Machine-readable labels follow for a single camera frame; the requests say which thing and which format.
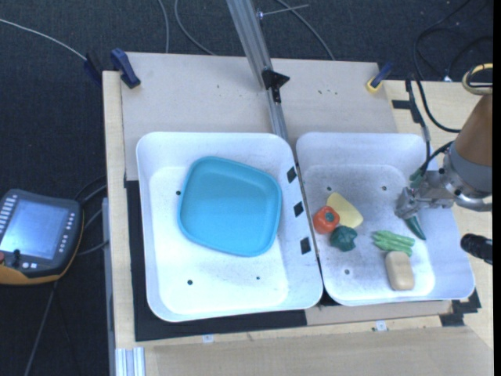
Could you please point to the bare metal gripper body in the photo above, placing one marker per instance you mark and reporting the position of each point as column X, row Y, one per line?
column 432, row 196

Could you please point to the dark green chili pepper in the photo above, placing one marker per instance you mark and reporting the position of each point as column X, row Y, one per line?
column 417, row 227

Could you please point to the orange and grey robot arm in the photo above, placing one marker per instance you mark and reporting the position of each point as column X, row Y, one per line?
column 477, row 131

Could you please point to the green bean pods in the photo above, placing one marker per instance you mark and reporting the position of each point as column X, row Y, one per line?
column 393, row 241

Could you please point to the tan bread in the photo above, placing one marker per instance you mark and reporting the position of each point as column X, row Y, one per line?
column 399, row 270

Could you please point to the yellow wedge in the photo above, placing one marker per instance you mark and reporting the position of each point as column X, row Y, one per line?
column 348, row 212

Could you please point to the green broccoli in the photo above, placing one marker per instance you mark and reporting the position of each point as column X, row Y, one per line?
column 343, row 239

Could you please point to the white plastic tray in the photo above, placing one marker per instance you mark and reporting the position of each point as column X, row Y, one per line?
column 219, row 280
column 364, row 276

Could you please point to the red bell pepper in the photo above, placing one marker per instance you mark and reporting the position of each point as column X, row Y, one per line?
column 324, row 221

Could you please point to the thin black rod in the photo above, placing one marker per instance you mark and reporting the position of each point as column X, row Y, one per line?
column 309, row 221

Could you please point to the blue plate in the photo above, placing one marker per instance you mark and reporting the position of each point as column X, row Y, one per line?
column 231, row 206

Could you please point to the pale wood board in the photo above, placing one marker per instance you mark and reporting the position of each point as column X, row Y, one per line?
column 195, row 92

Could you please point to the black cylinder on white bracket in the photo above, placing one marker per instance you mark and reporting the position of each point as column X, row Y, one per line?
column 475, row 244

